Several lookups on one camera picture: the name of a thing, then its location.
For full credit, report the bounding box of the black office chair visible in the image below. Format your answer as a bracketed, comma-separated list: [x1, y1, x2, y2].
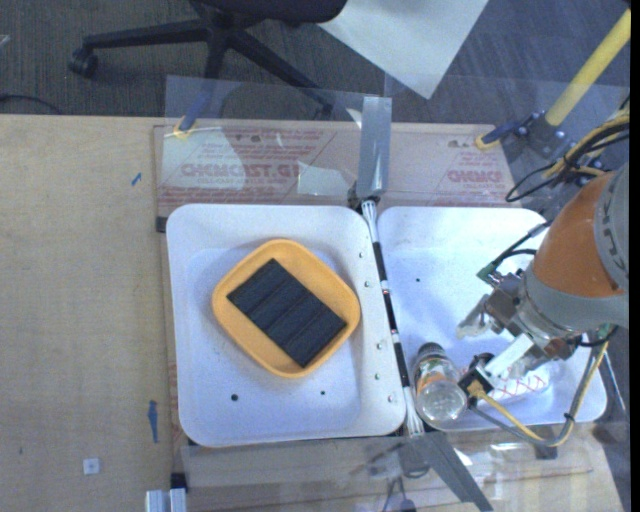
[67, 0, 351, 121]

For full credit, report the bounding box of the black cylinder on white bracket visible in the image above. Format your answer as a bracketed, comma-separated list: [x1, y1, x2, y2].
[456, 333, 534, 402]

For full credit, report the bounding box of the orange plate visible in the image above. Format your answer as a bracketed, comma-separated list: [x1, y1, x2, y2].
[210, 238, 362, 380]

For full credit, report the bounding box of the thin black and white rod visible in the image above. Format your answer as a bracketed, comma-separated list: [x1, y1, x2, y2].
[360, 199, 426, 439]

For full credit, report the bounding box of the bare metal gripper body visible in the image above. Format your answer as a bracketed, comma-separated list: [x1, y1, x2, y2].
[482, 271, 585, 362]

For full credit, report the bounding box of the white plastic tray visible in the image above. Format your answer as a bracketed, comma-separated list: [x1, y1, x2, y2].
[375, 205, 609, 433]
[164, 202, 407, 449]

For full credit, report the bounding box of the brown cardboard board red print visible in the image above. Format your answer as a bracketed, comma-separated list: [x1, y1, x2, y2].
[152, 122, 596, 494]

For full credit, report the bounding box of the clear plastic bottle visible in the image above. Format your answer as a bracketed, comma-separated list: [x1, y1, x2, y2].
[410, 341, 469, 429]

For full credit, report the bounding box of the white packet with red mesh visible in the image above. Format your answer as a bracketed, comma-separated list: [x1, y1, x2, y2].
[487, 360, 551, 406]

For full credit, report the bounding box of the black ribbed rectangular pad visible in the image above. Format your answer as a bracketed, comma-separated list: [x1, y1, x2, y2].
[225, 258, 349, 370]

